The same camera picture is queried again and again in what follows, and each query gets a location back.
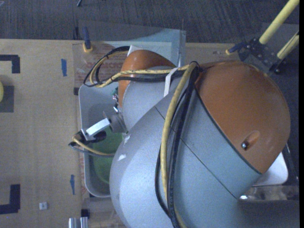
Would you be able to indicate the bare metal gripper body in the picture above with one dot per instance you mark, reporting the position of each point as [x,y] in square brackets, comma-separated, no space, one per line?
[117,123]

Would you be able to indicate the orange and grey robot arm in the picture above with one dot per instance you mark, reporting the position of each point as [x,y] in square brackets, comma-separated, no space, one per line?
[209,136]

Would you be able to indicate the green divided plate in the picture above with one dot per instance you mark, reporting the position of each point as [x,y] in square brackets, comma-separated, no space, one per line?
[108,148]

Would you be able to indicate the white plastic tray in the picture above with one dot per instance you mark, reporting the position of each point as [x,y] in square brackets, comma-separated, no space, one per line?
[84,117]

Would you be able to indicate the yellow rounded object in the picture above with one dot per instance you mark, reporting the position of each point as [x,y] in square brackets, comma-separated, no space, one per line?
[1,91]

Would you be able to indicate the black cylinder on white bracket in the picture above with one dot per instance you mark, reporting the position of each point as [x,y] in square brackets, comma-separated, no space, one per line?
[96,128]

